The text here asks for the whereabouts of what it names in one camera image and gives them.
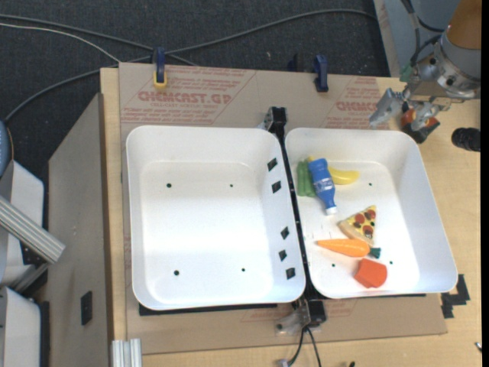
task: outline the banana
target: banana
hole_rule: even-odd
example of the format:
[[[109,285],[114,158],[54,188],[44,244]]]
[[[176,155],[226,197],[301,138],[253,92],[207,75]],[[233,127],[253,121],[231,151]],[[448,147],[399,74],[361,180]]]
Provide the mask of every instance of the banana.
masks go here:
[[[328,166],[329,173],[335,185],[348,185],[354,183],[359,177],[360,172],[356,170],[338,170]]]

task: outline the blue bottle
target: blue bottle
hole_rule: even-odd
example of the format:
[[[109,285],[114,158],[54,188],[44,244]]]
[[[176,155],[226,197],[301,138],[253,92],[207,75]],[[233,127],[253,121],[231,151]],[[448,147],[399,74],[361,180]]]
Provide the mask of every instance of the blue bottle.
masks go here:
[[[313,177],[316,195],[324,202],[326,215],[338,212],[335,204],[335,184],[328,170],[325,158],[309,162],[309,171]]]

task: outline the black carpet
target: black carpet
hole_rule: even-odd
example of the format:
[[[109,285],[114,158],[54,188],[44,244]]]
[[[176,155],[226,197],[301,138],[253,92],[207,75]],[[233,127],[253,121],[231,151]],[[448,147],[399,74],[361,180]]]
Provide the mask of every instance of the black carpet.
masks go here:
[[[375,16],[372,0],[0,0],[0,14],[59,22],[166,50],[337,8]],[[0,18],[0,23],[40,26],[7,18]],[[143,48],[70,33],[119,60],[151,55]],[[295,53],[302,53],[310,68],[316,54],[325,54],[330,73],[389,76],[378,23],[354,13],[297,18],[178,55],[207,67],[287,70]],[[167,62],[183,64],[170,58]],[[0,26],[0,118],[48,86],[111,64],[106,55],[71,37]],[[8,121],[15,159],[44,179],[50,156],[98,91],[99,77],[92,75],[51,90],[15,113]]]

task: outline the pizza slice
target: pizza slice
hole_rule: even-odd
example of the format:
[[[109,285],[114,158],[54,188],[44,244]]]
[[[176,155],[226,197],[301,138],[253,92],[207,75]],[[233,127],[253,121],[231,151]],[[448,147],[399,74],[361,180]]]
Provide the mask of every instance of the pizza slice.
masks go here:
[[[371,205],[363,211],[342,220],[338,227],[347,237],[366,241],[369,246],[374,245],[375,217],[377,207]]]

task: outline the wooden table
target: wooden table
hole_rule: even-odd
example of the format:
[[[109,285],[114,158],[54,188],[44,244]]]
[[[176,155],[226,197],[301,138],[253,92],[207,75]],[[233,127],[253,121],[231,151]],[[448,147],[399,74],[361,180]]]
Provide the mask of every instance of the wooden table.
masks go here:
[[[335,77],[330,77],[330,88]],[[397,79],[377,78],[383,91],[391,86],[402,89]],[[122,233],[121,140],[119,121],[118,70],[102,69],[101,108],[102,187],[105,199],[105,266],[107,271],[108,338],[126,339],[125,262]],[[464,275],[470,300],[454,306],[454,318],[446,320],[448,332],[437,336],[411,336],[365,339],[318,344],[324,366],[359,367],[380,365],[457,366],[482,365],[481,352],[481,156],[451,143],[456,128],[481,126],[480,101],[453,105],[441,113],[438,127],[419,146],[440,216],[449,238],[458,273]],[[151,366],[250,366],[274,365],[289,359],[296,345],[265,346],[253,349],[227,349],[167,353],[144,356]],[[297,366],[316,365],[313,347],[306,343]]]

